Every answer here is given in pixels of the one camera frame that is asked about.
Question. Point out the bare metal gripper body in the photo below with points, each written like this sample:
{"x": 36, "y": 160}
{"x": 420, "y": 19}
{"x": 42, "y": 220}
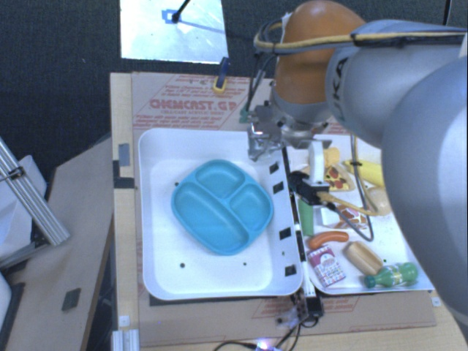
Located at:
{"x": 272, "y": 123}

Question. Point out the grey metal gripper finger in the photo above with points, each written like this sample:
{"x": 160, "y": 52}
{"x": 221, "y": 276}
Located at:
{"x": 255, "y": 146}
{"x": 273, "y": 146}

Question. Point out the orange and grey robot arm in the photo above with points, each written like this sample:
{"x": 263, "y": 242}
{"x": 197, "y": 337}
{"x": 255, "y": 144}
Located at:
{"x": 402, "y": 104}

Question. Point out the yellow biscuit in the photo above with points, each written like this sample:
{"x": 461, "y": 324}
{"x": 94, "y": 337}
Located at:
{"x": 332, "y": 155}

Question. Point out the pizza slice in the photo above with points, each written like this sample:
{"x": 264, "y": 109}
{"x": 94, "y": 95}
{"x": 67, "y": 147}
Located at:
{"x": 338, "y": 179}

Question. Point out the blue divided plate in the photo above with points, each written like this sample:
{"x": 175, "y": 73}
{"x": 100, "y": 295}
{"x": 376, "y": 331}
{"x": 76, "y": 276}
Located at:
{"x": 215, "y": 210}

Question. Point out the green cylinder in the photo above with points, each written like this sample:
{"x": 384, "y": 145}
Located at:
{"x": 306, "y": 219}

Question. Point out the brown cardboard board red print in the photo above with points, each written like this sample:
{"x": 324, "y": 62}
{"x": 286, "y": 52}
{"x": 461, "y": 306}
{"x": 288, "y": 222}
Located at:
{"x": 183, "y": 101}

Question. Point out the yellow banana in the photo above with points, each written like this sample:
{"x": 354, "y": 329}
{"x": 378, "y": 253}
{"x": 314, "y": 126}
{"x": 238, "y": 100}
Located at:
{"x": 371, "y": 172}

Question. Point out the white and orange carton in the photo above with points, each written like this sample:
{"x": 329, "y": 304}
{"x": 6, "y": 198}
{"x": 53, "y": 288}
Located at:
{"x": 352, "y": 216}

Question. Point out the orange sausage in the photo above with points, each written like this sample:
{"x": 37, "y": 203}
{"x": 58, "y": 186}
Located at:
{"x": 327, "y": 239}

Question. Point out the pale beige bread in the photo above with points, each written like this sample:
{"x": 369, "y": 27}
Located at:
{"x": 378, "y": 199}

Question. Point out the pink and white carton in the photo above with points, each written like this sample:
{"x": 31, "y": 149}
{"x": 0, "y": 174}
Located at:
{"x": 326, "y": 267}

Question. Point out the tan bread roll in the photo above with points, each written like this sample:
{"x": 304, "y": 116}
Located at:
{"x": 363, "y": 258}

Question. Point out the white plastic tray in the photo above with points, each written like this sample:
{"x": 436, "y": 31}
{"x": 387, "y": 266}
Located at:
{"x": 387, "y": 240}
{"x": 164, "y": 269}

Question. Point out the green plastic bottle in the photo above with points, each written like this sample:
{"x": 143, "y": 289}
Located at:
{"x": 395, "y": 274}

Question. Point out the black cylinder on white bracket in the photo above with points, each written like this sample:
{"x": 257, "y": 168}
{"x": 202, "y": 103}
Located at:
{"x": 311, "y": 190}

